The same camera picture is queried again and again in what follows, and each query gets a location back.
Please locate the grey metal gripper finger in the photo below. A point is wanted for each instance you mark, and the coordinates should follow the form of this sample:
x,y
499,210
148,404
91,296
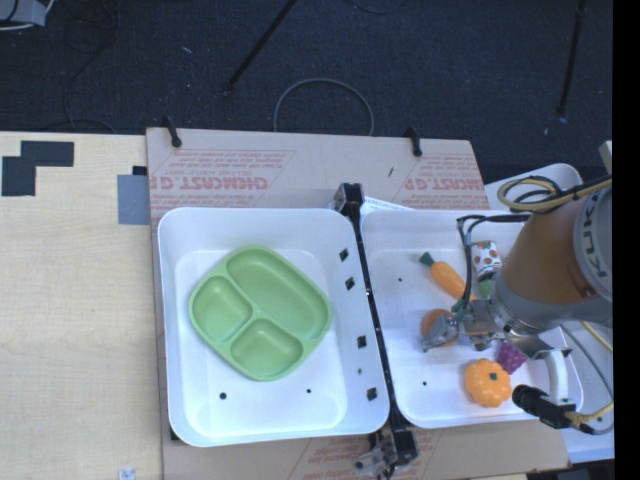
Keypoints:
x,y
440,330

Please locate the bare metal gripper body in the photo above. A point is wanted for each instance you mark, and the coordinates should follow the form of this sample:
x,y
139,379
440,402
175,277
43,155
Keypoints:
x,y
482,320

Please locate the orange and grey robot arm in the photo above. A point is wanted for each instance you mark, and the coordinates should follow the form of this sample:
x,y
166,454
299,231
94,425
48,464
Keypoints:
x,y
545,253

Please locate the orange toy fruit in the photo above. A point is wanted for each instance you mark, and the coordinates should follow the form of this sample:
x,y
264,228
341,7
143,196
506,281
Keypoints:
x,y
431,318

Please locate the purple grapes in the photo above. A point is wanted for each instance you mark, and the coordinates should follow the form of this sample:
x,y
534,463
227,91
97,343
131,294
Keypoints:
x,y
510,358

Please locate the orange carrot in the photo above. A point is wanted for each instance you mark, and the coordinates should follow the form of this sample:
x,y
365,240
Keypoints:
x,y
447,277

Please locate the white plastic tray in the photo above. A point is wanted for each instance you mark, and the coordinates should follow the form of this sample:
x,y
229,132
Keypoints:
x,y
400,368
280,413

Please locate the yellow pumpkin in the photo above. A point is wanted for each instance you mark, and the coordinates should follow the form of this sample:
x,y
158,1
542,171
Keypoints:
x,y
485,383

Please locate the white can with orange print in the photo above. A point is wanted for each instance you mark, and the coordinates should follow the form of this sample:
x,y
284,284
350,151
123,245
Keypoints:
x,y
486,257

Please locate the thin black and white rod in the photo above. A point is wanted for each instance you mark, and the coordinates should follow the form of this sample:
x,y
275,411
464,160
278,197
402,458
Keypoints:
x,y
372,308

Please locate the green divided plate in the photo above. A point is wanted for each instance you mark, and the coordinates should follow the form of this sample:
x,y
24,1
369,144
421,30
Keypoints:
x,y
260,313

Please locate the brown cardboard board red print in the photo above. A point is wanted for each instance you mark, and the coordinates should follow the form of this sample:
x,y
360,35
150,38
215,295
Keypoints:
x,y
300,173

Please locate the black cylinder on white bracket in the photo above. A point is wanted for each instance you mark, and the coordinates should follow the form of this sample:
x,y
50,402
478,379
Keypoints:
x,y
542,405

